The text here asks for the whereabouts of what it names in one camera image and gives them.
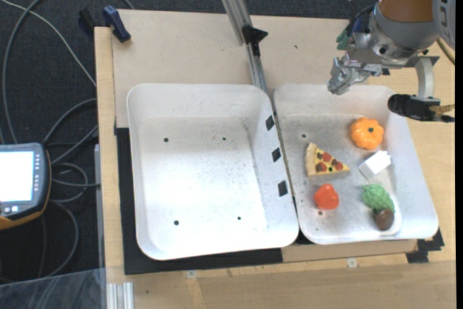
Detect pale wood board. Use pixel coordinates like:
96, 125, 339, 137
111, 9, 420, 263

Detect toy pizza slice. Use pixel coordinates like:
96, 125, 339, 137
305, 142, 352, 178

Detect green toy grapes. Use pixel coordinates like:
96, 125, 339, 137
361, 183, 396, 214

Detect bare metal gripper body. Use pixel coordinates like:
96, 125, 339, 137
342, 30, 422, 77

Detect black cylinder on white bracket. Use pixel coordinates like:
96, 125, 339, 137
387, 56, 442, 122

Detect white plastic tray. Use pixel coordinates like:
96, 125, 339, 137
126, 82, 301, 261
273, 82, 440, 246

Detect brown toy chestnut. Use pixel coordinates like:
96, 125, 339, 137
373, 208, 396, 232

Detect red toy pepper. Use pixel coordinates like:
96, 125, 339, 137
313, 183, 340, 211

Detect white carton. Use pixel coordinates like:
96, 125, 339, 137
357, 150, 393, 180

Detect orange toy pumpkin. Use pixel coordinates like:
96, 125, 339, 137
350, 117, 385, 151

